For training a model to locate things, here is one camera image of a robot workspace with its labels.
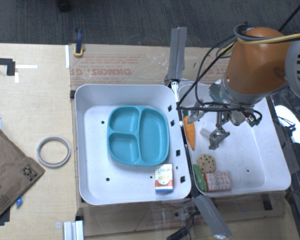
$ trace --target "wooden table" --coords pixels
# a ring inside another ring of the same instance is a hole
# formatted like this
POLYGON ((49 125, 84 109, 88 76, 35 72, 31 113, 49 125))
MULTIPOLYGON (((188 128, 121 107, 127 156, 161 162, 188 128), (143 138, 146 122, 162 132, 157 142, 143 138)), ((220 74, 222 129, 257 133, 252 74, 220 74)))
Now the wooden table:
MULTIPOLYGON (((6 76, 0 66, 0 116, 2 130, 27 156, 36 158, 39 142, 49 136, 65 138, 73 150, 73 126, 70 73, 66 68, 64 45, 0 43, 0 58, 10 58, 16 65, 38 65, 37 69, 19 69, 19 83, 6 76)), ((49 162, 60 161, 66 150, 59 143, 42 149, 49 162)), ((0 226, 0 240, 62 239, 57 222, 74 221, 77 212, 75 163, 69 161, 46 172, 22 197, 19 208, 11 207, 10 222, 0 226)), ((284 215, 235 221, 228 226, 237 239, 299 239, 289 204, 283 199, 284 215)), ((102 235, 89 239, 165 239, 174 229, 102 235)), ((195 239, 215 239, 207 225, 193 229, 195 239)))

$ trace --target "snack package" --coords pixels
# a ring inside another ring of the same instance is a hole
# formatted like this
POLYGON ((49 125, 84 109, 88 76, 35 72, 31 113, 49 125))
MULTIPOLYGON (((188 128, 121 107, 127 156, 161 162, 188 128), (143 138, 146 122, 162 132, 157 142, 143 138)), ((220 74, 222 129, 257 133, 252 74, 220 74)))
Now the snack package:
POLYGON ((227 171, 206 173, 203 178, 206 182, 208 192, 228 191, 232 188, 230 176, 227 171))
POLYGON ((45 172, 0 129, 0 215, 45 172))

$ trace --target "gray carpet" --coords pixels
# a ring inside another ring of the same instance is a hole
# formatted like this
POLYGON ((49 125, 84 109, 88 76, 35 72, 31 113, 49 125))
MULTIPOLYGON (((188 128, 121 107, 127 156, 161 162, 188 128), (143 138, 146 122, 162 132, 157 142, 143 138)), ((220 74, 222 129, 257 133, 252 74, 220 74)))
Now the gray carpet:
MULTIPOLYGON (((300 4, 300 0, 70 2, 72 11, 61 13, 56 0, 0 0, 0 43, 65 45, 75 42, 75 30, 81 28, 86 44, 169 47, 171 29, 186 26, 187 47, 211 47, 245 21, 254 27, 278 29, 300 4)), ((282 31, 286 35, 297 32, 300 11, 282 31)), ((291 90, 278 96, 277 102, 287 102, 300 118, 300 100, 291 90)), ((295 216, 300 231, 297 212, 295 216)))

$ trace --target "teal plate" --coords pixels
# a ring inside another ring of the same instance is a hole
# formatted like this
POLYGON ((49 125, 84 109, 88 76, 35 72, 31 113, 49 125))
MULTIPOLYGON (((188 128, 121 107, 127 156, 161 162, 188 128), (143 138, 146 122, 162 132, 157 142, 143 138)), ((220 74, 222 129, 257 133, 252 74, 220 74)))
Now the teal plate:
POLYGON ((151 107, 117 107, 109 116, 107 147, 110 155, 123 164, 159 165, 169 153, 167 120, 151 107))

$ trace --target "cracker box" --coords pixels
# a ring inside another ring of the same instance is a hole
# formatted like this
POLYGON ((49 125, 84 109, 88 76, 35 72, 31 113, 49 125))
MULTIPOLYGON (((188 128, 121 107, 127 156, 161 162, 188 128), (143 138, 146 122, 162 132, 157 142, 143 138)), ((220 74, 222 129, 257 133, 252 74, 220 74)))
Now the cracker box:
POLYGON ((203 178, 206 182, 208 192, 228 191, 232 188, 230 176, 227 171, 206 173, 203 178))

